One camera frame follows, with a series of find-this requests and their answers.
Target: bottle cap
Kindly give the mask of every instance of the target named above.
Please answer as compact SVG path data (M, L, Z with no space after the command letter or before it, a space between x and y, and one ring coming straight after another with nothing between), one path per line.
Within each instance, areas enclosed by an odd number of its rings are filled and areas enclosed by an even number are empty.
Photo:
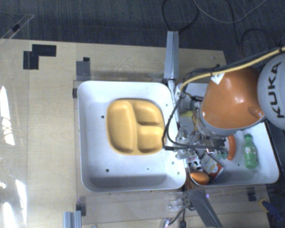
M247 134L244 135L244 138L252 138L252 136L251 136L251 134L247 133Z

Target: sausage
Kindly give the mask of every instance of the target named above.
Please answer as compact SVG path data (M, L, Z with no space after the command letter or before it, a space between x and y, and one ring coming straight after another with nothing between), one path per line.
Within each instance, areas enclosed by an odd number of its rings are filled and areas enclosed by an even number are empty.
M235 154L236 154L237 143L236 143L236 140L235 140L233 135L228 136L227 140L229 142L229 152L228 152L228 155L227 155L227 159L231 161L234 158Z

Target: black corner mark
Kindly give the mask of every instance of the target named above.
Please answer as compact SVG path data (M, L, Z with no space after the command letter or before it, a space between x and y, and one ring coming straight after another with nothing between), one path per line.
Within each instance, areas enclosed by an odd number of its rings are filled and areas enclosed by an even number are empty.
M34 57L31 51L24 51L23 69L39 69L39 57Z
M32 51L23 52L23 69L39 69L39 56L56 57L56 48L53 45L33 44Z
M86 216L86 206L85 204L77 203L76 211L81 211L81 216Z
M73 92L72 92L73 99L76 99L76 98L77 98L77 90L78 90L78 89L73 88Z
M32 51L34 57L56 57L56 46L33 44Z
M255 202L257 200L257 194L254 187L249 187L247 189L247 196L249 202Z

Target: yellow cable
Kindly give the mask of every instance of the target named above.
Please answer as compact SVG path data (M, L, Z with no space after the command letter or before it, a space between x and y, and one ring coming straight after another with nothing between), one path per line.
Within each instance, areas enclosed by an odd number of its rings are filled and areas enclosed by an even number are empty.
M276 54L281 53L281 51L285 51L285 47L282 47L282 48L280 48L280 49L277 49L277 50L274 50L274 51L272 51L272 52L269 52L269 53L267 53L267 54L265 54L265 55L263 55L263 56L261 56L261 57L255 59L255 60L252 60L252 61L250 61L250 62L248 62L248 63L239 65L239 66L237 66L237 67L225 69L225 70L222 70L222 71L213 72L212 75L223 74L223 73L229 73L229 72L237 71L237 70L240 70L240 69L243 69L243 68L246 68L246 67L250 67L250 66L252 66L252 65L254 65L254 64L256 64L256 63L259 63L259 62L261 62L261 61L263 61L263 60L265 60L265 59L267 59L267 58L269 58L269 57L272 57L272 56L274 56L274 55L276 55ZM190 78L190 79L186 80L186 81L181 85L180 91L182 92L183 88L184 88L187 84L189 84L189 83L191 83L191 82L193 82L193 81L195 81L195 80L198 80L198 79L201 79L201 78L210 77L210 76L211 76L211 73L205 73L205 74L198 75L198 76L195 76L195 77L193 77L193 78Z

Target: orange object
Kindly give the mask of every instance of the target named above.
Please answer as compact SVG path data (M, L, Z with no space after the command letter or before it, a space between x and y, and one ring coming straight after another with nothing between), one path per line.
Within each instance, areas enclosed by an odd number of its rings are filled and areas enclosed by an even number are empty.
M162 149L164 121L161 110L146 100L122 99L107 109L109 144L120 154L152 154Z
M233 135L230 135L227 137L227 140L229 142L229 152L228 152L228 155L227 155L227 159L228 160L233 160L235 154L236 154L236 151L237 151L237 143L236 143L236 139L234 138Z
M201 171L193 171L190 173L192 179L194 179L199 185L207 185L210 181L209 176Z
M263 111L257 100L259 72L244 68L226 73L217 85L210 81L201 106L203 118L221 129L236 129L257 122Z

